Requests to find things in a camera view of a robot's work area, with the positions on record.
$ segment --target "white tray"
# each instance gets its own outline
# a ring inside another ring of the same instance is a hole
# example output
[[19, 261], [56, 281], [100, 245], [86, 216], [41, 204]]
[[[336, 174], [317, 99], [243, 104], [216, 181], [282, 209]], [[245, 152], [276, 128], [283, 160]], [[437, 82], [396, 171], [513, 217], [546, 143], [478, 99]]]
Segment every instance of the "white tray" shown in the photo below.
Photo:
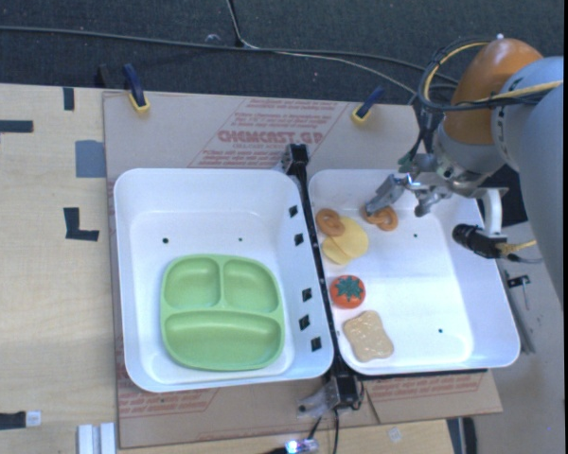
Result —
[[[497, 265], [452, 239], [458, 223], [482, 225], [475, 200], [454, 196], [416, 218], [417, 199], [405, 192], [394, 204], [395, 231], [361, 218], [364, 203], [395, 170], [323, 170], [310, 181], [314, 214], [331, 208], [354, 218], [369, 236], [368, 253], [346, 266], [323, 257], [327, 285], [340, 274], [363, 279], [366, 299], [356, 309], [332, 306], [341, 355], [365, 375], [462, 371], [511, 364], [520, 341]], [[319, 234], [321, 243], [325, 236]], [[374, 309], [394, 343], [389, 358], [358, 361], [343, 323]]]
[[[329, 368], [325, 304], [290, 177], [275, 170], [134, 169], [117, 179], [114, 202], [124, 358], [136, 385], [171, 392], [315, 378]], [[198, 253], [255, 259], [275, 275], [287, 327], [274, 363], [212, 372], [171, 359], [160, 333], [162, 275], [172, 259]]]

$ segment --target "yellow potato slice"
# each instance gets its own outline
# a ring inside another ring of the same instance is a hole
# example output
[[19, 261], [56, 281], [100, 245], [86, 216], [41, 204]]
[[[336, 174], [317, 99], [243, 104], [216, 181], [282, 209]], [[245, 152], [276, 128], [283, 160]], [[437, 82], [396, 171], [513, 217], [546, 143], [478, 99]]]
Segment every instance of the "yellow potato slice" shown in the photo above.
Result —
[[353, 218], [340, 217], [345, 225], [345, 232], [341, 236], [332, 237], [339, 249], [352, 259], [360, 257], [368, 251], [368, 234]]
[[324, 239], [322, 242], [322, 252], [332, 262], [340, 264], [341, 266], [344, 266], [351, 260], [351, 257], [341, 251], [341, 248], [335, 244], [332, 237], [326, 237]]
[[368, 310], [347, 320], [343, 331], [351, 343], [353, 354], [361, 362], [391, 357], [394, 353], [394, 343], [385, 333], [377, 311]]

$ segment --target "green plate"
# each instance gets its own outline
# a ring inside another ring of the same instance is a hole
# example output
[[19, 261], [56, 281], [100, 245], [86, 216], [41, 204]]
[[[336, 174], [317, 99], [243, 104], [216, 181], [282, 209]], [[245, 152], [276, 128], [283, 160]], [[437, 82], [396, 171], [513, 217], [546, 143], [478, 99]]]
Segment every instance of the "green plate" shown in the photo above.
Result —
[[234, 255], [173, 260], [162, 279], [160, 324], [170, 356], [201, 370], [263, 368], [284, 346], [274, 275], [256, 260]]

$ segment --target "blue clamp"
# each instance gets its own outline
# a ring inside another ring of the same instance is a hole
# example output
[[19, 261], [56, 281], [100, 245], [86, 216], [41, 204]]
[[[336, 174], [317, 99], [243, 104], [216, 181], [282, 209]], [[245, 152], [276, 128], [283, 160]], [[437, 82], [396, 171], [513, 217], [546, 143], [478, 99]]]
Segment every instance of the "blue clamp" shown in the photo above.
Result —
[[131, 88], [129, 99], [131, 100], [133, 107], [138, 113], [144, 113], [150, 108], [150, 102], [145, 97], [139, 76], [136, 74], [132, 64], [124, 64], [122, 72], [124, 73], [129, 87]]
[[372, 94], [366, 99], [364, 104], [361, 104], [355, 110], [353, 110], [353, 113], [351, 114], [351, 120], [357, 124], [364, 123], [368, 118], [368, 115], [370, 114], [370, 108], [372, 108], [372, 105], [381, 98], [384, 92], [385, 88], [383, 88], [382, 86], [377, 86], [377, 89], [372, 92]]

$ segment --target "tomato slice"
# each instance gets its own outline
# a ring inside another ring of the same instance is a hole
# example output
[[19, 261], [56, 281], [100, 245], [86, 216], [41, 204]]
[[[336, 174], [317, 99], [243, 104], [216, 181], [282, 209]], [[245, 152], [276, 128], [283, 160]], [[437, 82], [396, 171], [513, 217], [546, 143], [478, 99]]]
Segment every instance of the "tomato slice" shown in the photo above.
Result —
[[347, 309], [358, 307], [366, 297], [364, 282], [358, 276], [351, 274], [336, 277], [330, 283], [328, 291], [335, 305]]

